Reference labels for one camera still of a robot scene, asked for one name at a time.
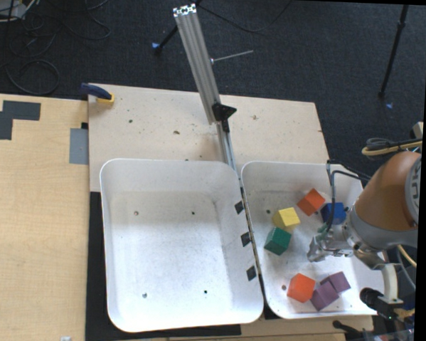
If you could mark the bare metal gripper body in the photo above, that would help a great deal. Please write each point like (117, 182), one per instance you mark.
(339, 237)

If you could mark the purple cube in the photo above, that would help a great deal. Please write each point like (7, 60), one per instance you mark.
(339, 281)
(324, 296)

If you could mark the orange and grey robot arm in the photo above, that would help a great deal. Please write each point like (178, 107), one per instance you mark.
(386, 200)

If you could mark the yellow cube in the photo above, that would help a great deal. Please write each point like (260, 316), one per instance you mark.
(286, 217)

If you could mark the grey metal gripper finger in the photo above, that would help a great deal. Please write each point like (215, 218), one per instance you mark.
(316, 250)
(341, 253)

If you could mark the orange cube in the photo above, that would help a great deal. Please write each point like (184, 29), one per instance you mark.
(311, 201)
(301, 287)

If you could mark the white plastic tray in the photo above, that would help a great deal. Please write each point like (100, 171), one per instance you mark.
(173, 249)
(293, 263)

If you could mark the black cylinder on white bracket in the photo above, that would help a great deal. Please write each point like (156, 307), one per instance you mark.
(377, 299)

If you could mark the blue cube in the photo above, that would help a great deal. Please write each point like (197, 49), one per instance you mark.
(337, 212)

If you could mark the pale wood board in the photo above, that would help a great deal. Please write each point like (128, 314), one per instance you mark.
(158, 127)

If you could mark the green cube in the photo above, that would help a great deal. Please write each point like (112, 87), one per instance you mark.
(277, 241)

